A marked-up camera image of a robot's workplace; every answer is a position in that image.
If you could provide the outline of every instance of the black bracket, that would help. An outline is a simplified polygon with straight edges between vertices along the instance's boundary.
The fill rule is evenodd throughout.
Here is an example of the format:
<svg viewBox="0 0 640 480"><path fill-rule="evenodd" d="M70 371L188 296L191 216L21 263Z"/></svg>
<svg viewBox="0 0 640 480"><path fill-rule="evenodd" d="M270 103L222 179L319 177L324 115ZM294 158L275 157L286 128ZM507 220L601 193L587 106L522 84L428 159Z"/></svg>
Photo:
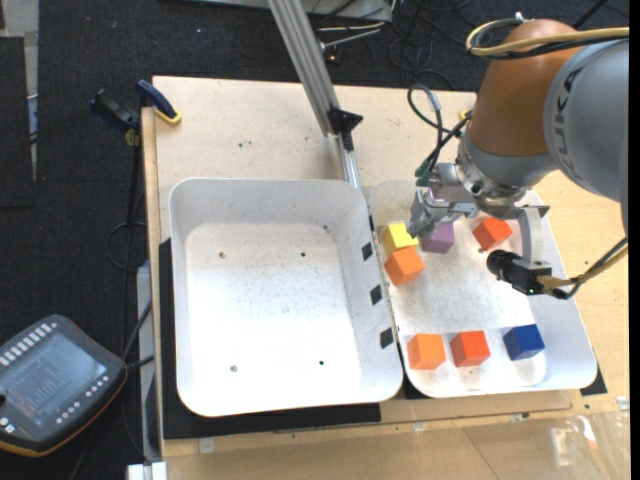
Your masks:
<svg viewBox="0 0 640 480"><path fill-rule="evenodd" d="M362 122L362 116L352 114L346 110L332 108L327 113L333 133L342 135L342 145L347 151L353 151L353 137L351 131Z"/></svg>

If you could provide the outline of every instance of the block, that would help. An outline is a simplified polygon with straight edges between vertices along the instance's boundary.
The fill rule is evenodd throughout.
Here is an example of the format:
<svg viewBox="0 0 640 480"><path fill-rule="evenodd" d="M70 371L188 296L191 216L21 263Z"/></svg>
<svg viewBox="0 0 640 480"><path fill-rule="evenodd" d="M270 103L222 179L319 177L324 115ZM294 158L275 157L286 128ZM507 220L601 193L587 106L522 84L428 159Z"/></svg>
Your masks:
<svg viewBox="0 0 640 480"><path fill-rule="evenodd" d="M491 357L487 338L483 331L458 333L449 343L453 362L458 368L478 366Z"/></svg>
<svg viewBox="0 0 640 480"><path fill-rule="evenodd" d="M446 360L441 334L416 334L407 343L407 352L414 370L435 370Z"/></svg>
<svg viewBox="0 0 640 480"><path fill-rule="evenodd" d="M489 217L473 230L473 236L485 251L504 242L513 233L511 226L503 220Z"/></svg>
<svg viewBox="0 0 640 480"><path fill-rule="evenodd" d="M398 249L389 256L384 268L395 286L415 280L424 270L424 263L415 247Z"/></svg>
<svg viewBox="0 0 640 480"><path fill-rule="evenodd" d="M433 235L420 238L420 249L423 252L446 254L454 242L453 222L445 222L436 228Z"/></svg>
<svg viewBox="0 0 640 480"><path fill-rule="evenodd" d="M533 357L544 350L544 342L536 324L514 327L502 339L512 361Z"/></svg>
<svg viewBox="0 0 640 480"><path fill-rule="evenodd" d="M407 225L404 222L392 222L389 224L382 232L380 241L382 242L384 251L387 253L387 257L391 256L398 249L418 245L418 239L411 238L411 235L407 232Z"/></svg>

